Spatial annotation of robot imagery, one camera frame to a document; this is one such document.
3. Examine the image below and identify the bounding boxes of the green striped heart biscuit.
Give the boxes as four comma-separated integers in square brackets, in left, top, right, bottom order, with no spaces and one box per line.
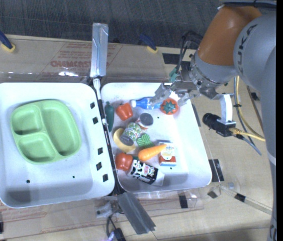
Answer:
[136,133,155,150]

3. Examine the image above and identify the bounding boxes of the orange carrot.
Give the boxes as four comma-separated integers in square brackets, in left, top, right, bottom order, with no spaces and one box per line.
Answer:
[137,144,168,162]

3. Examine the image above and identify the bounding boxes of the orange and white carton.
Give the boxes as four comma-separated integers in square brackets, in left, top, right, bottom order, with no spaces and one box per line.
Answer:
[158,141,177,167]

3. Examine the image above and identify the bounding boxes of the green divided plate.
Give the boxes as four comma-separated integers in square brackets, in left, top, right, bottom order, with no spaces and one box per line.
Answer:
[10,99,82,165]

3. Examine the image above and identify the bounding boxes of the red tomato green stem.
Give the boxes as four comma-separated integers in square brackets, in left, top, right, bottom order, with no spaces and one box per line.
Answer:
[159,97,180,116]

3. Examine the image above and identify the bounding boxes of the black cylinder on white bracket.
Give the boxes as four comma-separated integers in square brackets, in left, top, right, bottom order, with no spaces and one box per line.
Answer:
[202,93,237,138]

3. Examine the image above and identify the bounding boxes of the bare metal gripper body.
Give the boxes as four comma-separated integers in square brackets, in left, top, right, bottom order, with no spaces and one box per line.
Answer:
[170,69,220,100]

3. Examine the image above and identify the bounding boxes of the white plastic tray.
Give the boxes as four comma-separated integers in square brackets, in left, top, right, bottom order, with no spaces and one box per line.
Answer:
[100,81,213,194]
[0,81,116,209]

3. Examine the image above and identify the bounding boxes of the black and white cow carton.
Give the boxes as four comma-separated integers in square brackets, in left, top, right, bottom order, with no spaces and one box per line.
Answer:
[126,158,165,187]

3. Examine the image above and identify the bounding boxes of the yellow banana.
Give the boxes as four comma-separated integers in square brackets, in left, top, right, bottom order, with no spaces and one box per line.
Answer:
[113,127,137,154]

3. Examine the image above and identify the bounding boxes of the green patterned can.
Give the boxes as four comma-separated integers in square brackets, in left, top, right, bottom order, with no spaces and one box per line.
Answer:
[119,122,143,147]

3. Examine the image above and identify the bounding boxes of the red bell pepper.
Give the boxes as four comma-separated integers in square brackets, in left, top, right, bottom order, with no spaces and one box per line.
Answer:
[115,102,134,122]
[115,152,134,172]

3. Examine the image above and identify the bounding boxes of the brown cardboard board red print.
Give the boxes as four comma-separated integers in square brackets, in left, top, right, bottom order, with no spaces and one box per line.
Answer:
[0,34,205,238]

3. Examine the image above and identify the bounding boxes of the blue bottle white cap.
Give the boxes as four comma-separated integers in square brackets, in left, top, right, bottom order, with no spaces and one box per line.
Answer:
[130,96,163,110]

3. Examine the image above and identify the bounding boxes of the dark green toy pepper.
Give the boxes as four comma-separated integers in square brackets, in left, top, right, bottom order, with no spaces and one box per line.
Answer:
[104,101,116,133]

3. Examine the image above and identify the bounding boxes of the small red and white can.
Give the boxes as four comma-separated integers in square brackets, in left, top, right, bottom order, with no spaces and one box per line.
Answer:
[136,112,154,131]

